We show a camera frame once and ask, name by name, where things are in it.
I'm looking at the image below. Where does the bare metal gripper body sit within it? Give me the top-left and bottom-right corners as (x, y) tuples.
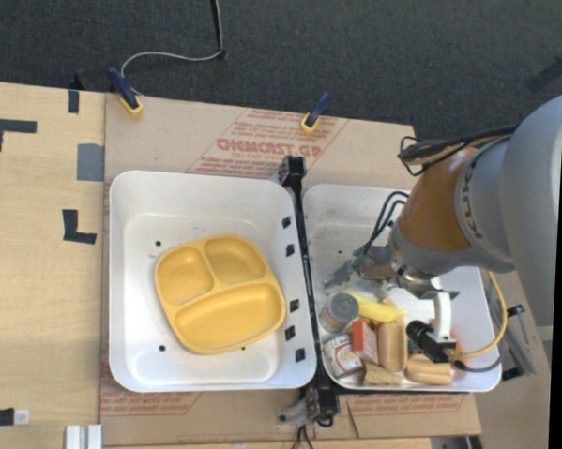
(353, 244), (444, 302)

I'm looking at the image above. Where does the silver can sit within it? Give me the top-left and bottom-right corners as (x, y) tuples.
(317, 291), (362, 337)

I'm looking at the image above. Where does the yellow banana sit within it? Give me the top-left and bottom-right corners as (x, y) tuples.
(342, 290), (410, 326)

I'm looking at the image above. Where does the orange and white carton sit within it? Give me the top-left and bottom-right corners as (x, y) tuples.
(349, 318), (381, 366)

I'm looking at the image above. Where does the tan hot dog bun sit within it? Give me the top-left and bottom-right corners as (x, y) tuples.
(374, 316), (411, 374)
(404, 352), (456, 387)

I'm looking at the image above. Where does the white printed can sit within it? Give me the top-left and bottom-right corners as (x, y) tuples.
(320, 333), (366, 380)

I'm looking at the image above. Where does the white plastic tray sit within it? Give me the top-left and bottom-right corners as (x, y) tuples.
(99, 168), (327, 403)
(292, 182), (513, 398)

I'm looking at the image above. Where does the tan bread slice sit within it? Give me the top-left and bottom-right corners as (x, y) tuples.
(361, 360), (406, 389)

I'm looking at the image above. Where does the yellow divided plate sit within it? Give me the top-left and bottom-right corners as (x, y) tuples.
(149, 230), (292, 361)

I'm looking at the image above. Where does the brown cardboard board red print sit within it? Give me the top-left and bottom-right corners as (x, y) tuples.
(86, 92), (500, 449)

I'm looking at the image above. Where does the black cylinder on white bracket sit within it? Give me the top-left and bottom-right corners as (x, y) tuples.
(403, 290), (461, 364)

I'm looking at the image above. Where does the black block with thin wires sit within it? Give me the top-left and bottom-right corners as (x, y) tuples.
(277, 154), (309, 189)
(314, 385), (342, 419)

